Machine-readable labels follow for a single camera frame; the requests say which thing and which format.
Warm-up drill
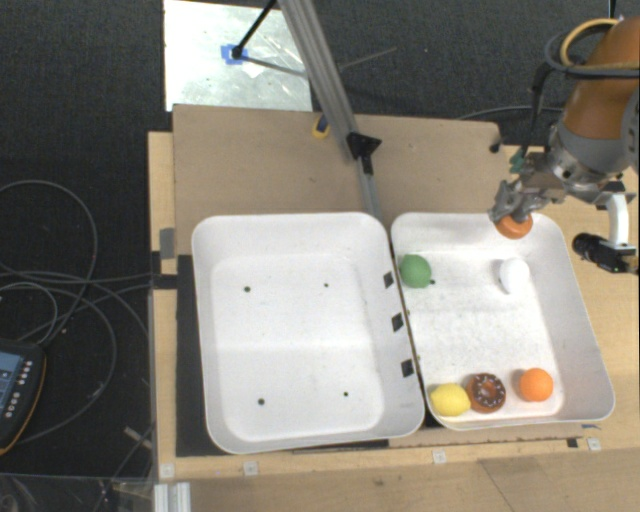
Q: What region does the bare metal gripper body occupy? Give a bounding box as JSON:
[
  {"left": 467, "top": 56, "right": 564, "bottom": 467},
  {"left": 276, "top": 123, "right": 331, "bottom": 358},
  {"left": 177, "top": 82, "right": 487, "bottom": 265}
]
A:
[{"left": 518, "top": 145, "right": 623, "bottom": 205}]

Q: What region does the orange round disc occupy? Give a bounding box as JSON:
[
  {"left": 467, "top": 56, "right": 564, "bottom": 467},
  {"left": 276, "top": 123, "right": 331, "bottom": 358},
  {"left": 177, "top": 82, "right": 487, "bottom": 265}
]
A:
[{"left": 494, "top": 213, "right": 535, "bottom": 241}]

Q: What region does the white egg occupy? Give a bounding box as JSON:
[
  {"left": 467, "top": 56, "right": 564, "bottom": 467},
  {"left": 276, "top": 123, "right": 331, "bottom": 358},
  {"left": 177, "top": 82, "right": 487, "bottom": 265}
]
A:
[{"left": 497, "top": 258, "right": 531, "bottom": 296}]

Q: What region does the green lime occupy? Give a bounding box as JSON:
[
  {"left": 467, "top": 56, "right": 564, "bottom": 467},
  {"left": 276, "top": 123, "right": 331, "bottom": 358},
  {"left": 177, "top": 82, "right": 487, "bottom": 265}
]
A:
[{"left": 398, "top": 253, "right": 433, "bottom": 290}]

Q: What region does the white plastic tray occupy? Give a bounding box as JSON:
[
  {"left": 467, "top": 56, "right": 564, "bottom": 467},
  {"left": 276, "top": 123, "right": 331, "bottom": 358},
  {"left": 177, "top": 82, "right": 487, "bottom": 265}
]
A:
[
  {"left": 190, "top": 211, "right": 427, "bottom": 456},
  {"left": 389, "top": 211, "right": 617, "bottom": 433}
]

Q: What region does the orange fruit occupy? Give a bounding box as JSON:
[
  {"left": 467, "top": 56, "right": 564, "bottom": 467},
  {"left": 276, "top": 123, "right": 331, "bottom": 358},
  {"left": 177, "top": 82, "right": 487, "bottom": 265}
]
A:
[{"left": 518, "top": 367, "right": 555, "bottom": 403}]

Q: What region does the brown sprinkled doughnut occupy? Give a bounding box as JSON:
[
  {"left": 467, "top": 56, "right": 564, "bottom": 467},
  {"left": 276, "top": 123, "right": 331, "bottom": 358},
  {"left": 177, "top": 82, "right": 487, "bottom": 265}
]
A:
[{"left": 465, "top": 372, "right": 507, "bottom": 415}]

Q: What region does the yellow lemon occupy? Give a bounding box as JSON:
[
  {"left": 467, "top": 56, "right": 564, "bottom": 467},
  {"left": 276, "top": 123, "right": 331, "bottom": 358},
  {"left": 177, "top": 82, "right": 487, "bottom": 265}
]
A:
[{"left": 429, "top": 382, "right": 472, "bottom": 417}]

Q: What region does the brown cardboard board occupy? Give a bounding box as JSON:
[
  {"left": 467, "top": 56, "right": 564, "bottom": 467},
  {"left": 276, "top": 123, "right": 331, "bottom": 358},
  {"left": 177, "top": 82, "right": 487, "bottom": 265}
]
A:
[{"left": 171, "top": 103, "right": 586, "bottom": 450}]

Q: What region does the black cylinder on white bracket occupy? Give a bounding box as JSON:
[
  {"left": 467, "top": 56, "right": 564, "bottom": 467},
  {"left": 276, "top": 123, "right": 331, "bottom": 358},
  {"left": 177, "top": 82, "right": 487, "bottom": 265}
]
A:
[{"left": 571, "top": 191, "right": 640, "bottom": 275}]

